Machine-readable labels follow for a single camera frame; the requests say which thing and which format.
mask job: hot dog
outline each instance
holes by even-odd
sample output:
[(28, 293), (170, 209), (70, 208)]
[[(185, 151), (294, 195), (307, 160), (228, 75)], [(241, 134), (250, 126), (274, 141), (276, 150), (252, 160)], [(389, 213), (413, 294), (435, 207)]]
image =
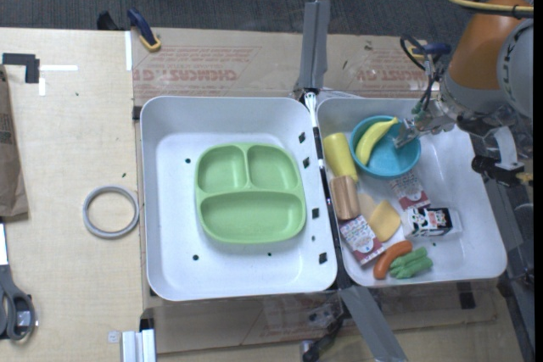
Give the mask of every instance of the hot dog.
[(409, 240), (397, 242), (381, 253), (377, 262), (373, 266), (373, 277), (375, 279), (384, 279), (389, 271), (390, 264), (396, 258), (413, 250), (413, 243)]

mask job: scissors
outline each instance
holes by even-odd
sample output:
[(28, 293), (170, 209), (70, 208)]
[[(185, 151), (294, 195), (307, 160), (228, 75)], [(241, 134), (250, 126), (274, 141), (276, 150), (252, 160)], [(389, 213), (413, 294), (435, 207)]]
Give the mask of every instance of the scissors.
[(6, 232), (0, 217), (0, 336), (4, 332), (19, 341), (31, 334), (36, 324), (36, 311), (31, 298), (19, 290), (11, 276)]

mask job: banana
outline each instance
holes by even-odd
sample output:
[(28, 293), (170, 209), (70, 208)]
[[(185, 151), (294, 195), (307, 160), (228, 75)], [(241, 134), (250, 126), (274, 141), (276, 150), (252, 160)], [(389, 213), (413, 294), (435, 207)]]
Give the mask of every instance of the banana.
[(362, 164), (367, 165), (367, 162), (372, 155), (372, 150), (377, 142), (387, 134), (387, 131), (390, 130), (392, 125), (397, 123), (398, 118), (394, 117), (392, 120), (376, 122), (364, 132), (360, 141), (356, 144), (355, 150), (356, 157)]

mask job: grey ring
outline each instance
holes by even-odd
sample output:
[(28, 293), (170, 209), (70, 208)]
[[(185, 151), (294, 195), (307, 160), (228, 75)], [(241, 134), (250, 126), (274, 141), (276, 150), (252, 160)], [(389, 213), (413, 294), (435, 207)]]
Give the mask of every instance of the grey ring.
[[(132, 221), (123, 229), (119, 231), (104, 231), (104, 230), (101, 230), (100, 228), (97, 228), (89, 219), (88, 208), (91, 202), (93, 201), (93, 199), (102, 193), (120, 193), (124, 197), (128, 198), (128, 200), (131, 202), (132, 207), (134, 208), (134, 216), (132, 217)], [(97, 237), (109, 238), (109, 239), (122, 237), (134, 229), (134, 227), (137, 224), (138, 219), (139, 219), (139, 205), (137, 203), (136, 195), (123, 186), (117, 186), (117, 185), (112, 184), (112, 185), (97, 187), (87, 195), (87, 197), (85, 198), (85, 202), (83, 203), (83, 222), (85, 223), (85, 226), (87, 227), (87, 229)]]

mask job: scissors handle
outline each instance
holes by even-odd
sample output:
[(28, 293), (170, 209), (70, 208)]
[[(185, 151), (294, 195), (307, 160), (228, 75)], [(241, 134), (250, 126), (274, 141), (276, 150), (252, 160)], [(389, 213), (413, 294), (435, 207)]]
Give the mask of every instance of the scissors handle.
[[(24, 311), (30, 313), (30, 323), (28, 326), (18, 326), (17, 312)], [(10, 339), (19, 341), (32, 332), (35, 323), (36, 311), (31, 298), (15, 286), (9, 265), (0, 265), (0, 335), (6, 331)]]

